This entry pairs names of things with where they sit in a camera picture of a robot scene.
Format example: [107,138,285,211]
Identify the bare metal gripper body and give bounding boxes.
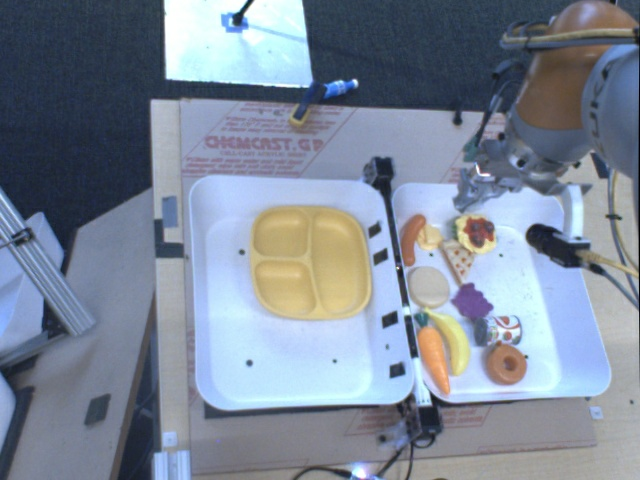
[475,136,569,195]

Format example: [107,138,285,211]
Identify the yellow toy spaghetti red sauce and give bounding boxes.
[453,212,499,256]

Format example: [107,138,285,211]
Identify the pale yellow toy food lump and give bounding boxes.
[417,223,445,253]

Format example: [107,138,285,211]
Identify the toy pizza slice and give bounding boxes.
[440,238,477,287]

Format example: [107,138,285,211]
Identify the orange toy sausage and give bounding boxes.
[399,213,428,268]

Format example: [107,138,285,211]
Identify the thin black and white rod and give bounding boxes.
[379,180,432,410]

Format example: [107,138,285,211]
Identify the round beige toy biscuit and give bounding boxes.
[406,265,452,310]

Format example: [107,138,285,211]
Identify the purple toy grapes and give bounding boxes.
[450,281,495,321]

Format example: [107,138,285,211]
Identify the brown cardboard board red print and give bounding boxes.
[178,98,599,475]

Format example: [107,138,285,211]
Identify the white plastic tray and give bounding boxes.
[187,173,417,412]
[391,182,613,406]

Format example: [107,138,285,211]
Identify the small white and red can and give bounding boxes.
[473,314,524,348]

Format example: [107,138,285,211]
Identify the yellow banana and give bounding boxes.
[423,307,472,377]

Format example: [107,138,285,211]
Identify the yellow divided plate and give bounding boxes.
[249,205,374,321]

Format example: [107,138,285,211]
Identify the orange carrot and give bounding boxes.
[414,311,452,397]

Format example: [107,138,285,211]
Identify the orange toy doughnut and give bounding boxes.
[484,343,529,387]

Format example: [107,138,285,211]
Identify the black cylinder on white bracket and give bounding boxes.
[524,182,594,269]

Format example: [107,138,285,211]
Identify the black block with thin wires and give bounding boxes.
[362,156,397,187]
[398,401,444,440]

